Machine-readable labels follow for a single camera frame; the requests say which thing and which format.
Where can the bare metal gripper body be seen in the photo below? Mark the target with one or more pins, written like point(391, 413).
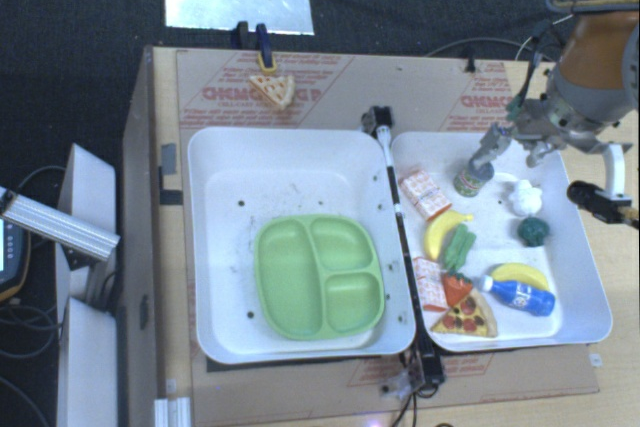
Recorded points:
point(560, 125)

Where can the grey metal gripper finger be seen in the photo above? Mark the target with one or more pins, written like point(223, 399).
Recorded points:
point(489, 150)
point(539, 154)

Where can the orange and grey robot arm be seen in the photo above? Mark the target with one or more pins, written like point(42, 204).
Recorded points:
point(595, 45)

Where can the small green can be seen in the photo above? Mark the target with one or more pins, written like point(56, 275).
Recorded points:
point(470, 185)

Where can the white cauliflower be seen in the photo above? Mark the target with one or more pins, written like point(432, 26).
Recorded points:
point(525, 197)

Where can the green broccoli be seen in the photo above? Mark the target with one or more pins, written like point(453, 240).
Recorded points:
point(533, 231)

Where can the orange and white carton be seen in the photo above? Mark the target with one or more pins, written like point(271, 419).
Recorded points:
point(425, 195)
point(430, 287)

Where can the yellow banana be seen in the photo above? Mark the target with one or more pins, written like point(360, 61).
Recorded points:
point(522, 274)
point(436, 235)

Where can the green pea pods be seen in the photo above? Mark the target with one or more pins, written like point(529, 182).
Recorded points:
point(460, 247)

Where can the thin black and white rod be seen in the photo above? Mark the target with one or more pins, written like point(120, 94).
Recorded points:
point(398, 210)

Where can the brown cardboard board red print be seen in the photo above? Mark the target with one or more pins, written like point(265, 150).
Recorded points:
point(400, 85)

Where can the white plastic tray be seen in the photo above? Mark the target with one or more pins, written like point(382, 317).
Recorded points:
point(280, 185)
point(565, 265)

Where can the orange carrot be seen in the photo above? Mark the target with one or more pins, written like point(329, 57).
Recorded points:
point(456, 289)

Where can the blue bottle white cap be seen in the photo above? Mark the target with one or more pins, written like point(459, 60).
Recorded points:
point(525, 297)

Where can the pepperoni pizza slice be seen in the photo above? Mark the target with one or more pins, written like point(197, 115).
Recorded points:
point(467, 317)

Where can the orange and cream pizza slice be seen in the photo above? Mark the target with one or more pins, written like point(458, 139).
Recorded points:
point(274, 90)

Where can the green divided plate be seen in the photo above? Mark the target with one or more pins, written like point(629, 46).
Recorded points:
point(295, 275)

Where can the black cylinder on white bracket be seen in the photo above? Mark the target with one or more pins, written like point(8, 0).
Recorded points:
point(597, 202)

